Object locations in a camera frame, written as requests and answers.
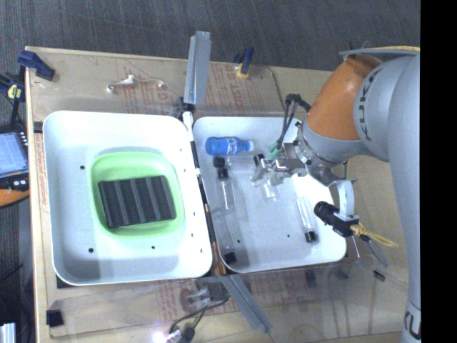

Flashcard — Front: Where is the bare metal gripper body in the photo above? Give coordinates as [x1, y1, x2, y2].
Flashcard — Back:
[273, 139, 313, 178]

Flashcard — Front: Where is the blue plastic bottle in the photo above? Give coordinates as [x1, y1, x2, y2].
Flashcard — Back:
[204, 136, 256, 156]

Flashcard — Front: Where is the white plastic tray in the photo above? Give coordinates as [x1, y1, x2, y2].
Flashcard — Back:
[42, 109, 214, 287]
[192, 116, 348, 274]

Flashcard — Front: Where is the black ribbed rectangular block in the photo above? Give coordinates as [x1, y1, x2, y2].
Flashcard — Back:
[97, 175, 177, 229]

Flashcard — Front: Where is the green divided plate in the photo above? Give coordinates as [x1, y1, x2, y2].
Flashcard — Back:
[89, 151, 187, 237]

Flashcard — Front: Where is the white curved plastic piece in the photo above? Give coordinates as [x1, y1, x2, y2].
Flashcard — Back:
[106, 74, 137, 94]

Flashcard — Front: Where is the brown cardboard board, red print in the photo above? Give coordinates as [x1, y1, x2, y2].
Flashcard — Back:
[29, 46, 408, 339]

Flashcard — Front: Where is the black cylinder on white bracket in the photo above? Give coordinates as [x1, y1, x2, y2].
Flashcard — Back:
[313, 178, 361, 238]

